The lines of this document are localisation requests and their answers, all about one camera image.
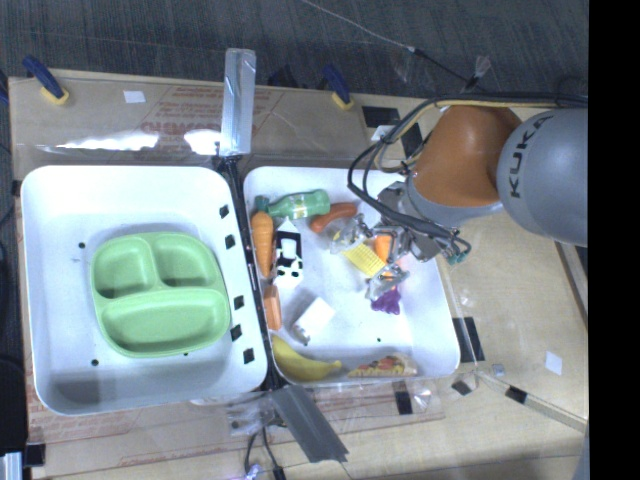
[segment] toy carrot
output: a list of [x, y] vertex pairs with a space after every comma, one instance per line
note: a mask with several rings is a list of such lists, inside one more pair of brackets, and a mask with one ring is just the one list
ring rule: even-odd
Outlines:
[[257, 211], [251, 217], [251, 231], [258, 267], [264, 277], [269, 277], [273, 260], [273, 219], [267, 212]]

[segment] sink basin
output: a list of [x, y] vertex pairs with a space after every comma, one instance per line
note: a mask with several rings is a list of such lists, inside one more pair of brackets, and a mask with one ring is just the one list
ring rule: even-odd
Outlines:
[[220, 175], [46, 166], [25, 177], [21, 202], [34, 382], [47, 408], [102, 413], [260, 386], [266, 353]]

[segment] yellow banana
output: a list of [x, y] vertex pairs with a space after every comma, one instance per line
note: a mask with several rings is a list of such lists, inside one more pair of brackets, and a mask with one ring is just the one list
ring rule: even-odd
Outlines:
[[340, 361], [326, 363], [301, 356], [286, 341], [275, 334], [271, 336], [271, 342], [278, 367], [292, 380], [318, 381], [324, 379], [333, 370], [342, 368]]

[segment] toy bottle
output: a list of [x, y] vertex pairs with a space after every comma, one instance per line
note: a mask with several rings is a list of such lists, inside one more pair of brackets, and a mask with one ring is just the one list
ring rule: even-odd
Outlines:
[[291, 220], [329, 213], [331, 203], [325, 190], [289, 194], [274, 203], [266, 205], [265, 211], [271, 217], [288, 217]]

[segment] yellow clamp pad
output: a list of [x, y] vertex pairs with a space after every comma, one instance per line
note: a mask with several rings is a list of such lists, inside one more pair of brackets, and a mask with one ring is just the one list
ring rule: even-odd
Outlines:
[[331, 99], [333, 100], [333, 102], [338, 105], [342, 110], [349, 110], [351, 107], [353, 107], [353, 100], [351, 100], [349, 103], [345, 103], [344, 101], [342, 101], [342, 98], [340, 96], [338, 96], [337, 92], [334, 92], [331, 95]]
[[54, 105], [64, 105], [69, 99], [69, 91], [67, 91], [64, 87], [62, 88], [62, 92], [64, 93], [61, 98], [56, 98], [53, 94], [47, 91], [46, 88], [40, 87], [40, 94], [42, 94], [47, 100], [49, 100]]

